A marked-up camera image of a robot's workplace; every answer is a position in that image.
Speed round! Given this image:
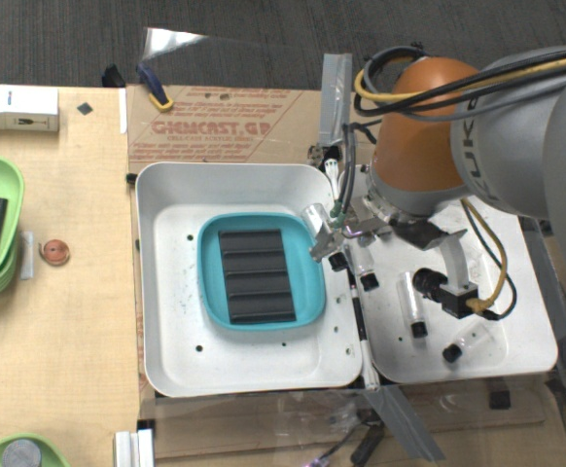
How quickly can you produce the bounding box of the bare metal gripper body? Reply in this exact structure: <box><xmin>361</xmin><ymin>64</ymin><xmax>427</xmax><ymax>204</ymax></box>
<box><xmin>343</xmin><ymin>196</ymin><xmax>468</xmax><ymax>252</ymax></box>

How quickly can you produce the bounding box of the thin black and white rod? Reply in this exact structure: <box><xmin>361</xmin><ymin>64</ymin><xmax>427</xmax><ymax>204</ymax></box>
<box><xmin>325</xmin><ymin>158</ymin><xmax>380</xmax><ymax>391</ymax></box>

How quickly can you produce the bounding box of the blue plate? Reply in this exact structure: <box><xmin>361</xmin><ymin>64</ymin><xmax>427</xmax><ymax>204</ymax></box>
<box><xmin>195</xmin><ymin>211</ymin><xmax>327</xmax><ymax>332</ymax></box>

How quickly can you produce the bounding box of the white plastic tray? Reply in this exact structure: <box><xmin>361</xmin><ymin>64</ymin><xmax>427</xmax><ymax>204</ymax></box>
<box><xmin>344</xmin><ymin>162</ymin><xmax>560</xmax><ymax>386</ymax></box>
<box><xmin>134</xmin><ymin>162</ymin><xmax>365</xmax><ymax>399</ymax></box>

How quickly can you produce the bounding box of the brown cardboard board red print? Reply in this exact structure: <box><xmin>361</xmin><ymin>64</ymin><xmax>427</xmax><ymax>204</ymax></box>
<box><xmin>125</xmin><ymin>84</ymin><xmax>566</xmax><ymax>459</ymax></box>

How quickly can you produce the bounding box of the reddish brown round disc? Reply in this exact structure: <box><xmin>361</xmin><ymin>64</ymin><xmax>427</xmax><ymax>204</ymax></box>
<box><xmin>38</xmin><ymin>238</ymin><xmax>72</xmax><ymax>268</ymax></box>

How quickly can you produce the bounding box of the small clear plastic tube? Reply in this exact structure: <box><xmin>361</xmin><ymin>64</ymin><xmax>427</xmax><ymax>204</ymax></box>
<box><xmin>18</xmin><ymin>231</ymin><xmax>36</xmax><ymax>281</ymax></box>

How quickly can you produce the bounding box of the white cardboard box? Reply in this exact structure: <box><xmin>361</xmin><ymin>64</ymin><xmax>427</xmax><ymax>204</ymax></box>
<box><xmin>0</xmin><ymin>84</ymin><xmax>61</xmax><ymax>133</ymax></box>

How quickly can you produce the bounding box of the grey round can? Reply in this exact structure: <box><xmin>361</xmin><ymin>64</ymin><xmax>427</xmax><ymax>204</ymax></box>
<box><xmin>1</xmin><ymin>438</ymin><xmax>43</xmax><ymax>467</ymax></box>

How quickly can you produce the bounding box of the black cylinder on white bracket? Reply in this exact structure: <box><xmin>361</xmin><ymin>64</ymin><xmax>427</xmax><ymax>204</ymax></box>
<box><xmin>412</xmin><ymin>233</ymin><xmax>481</xmax><ymax>320</ymax></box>

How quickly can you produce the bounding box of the black block with thin wires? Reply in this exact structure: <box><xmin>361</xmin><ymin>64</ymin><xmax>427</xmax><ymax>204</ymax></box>
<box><xmin>307</xmin><ymin>143</ymin><xmax>342</xmax><ymax>171</ymax></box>

